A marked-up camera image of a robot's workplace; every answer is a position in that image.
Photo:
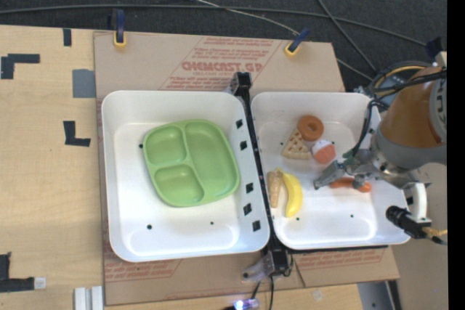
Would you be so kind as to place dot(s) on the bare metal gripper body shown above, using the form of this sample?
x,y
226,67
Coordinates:
x,y
367,163

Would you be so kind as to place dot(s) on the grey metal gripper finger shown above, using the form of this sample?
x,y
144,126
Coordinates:
x,y
359,180
330,174

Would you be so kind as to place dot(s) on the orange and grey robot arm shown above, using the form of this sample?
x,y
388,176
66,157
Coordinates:
x,y
407,123

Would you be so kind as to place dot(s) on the orange sausage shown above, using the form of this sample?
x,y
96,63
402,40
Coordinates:
x,y
341,183

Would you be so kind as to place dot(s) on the orange and white cupcake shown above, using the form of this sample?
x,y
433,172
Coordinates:
x,y
323,152

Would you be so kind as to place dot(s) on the yellow banana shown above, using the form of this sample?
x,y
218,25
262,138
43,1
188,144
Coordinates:
x,y
295,192

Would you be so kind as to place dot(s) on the tan waffle wedge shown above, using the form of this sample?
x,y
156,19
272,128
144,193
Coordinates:
x,y
295,150

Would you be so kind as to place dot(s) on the white plastic tray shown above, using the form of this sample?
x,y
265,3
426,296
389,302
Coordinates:
x,y
327,221
181,228

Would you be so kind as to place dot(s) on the brown doughnut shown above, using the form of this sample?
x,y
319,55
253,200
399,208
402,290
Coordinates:
x,y
304,134

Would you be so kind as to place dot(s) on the tan ice cream cone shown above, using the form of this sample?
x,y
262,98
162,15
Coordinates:
x,y
274,188

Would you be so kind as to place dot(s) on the green divided plate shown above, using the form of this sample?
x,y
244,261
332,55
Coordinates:
x,y
203,152

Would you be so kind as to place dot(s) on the brown cardboard board red print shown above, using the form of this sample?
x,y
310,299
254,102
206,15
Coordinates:
x,y
145,61

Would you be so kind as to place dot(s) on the black cylinder on white bracket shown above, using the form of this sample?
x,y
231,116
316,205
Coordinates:
x,y
419,199

